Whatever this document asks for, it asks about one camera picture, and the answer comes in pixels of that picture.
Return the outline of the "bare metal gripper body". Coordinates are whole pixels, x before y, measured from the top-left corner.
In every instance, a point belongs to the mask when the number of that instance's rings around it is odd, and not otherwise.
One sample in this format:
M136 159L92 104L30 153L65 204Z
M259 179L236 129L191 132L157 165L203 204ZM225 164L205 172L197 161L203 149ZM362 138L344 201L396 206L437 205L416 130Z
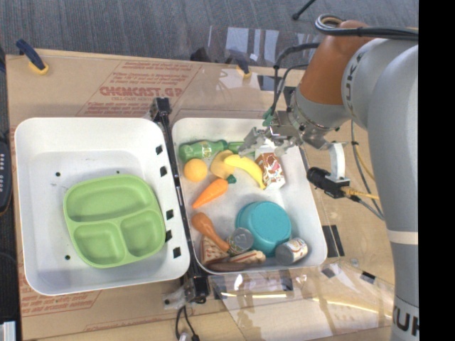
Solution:
M282 148L308 144L317 150L328 150L331 142L325 136L334 129L335 127L317 124L294 108L276 111L271 116L267 137Z

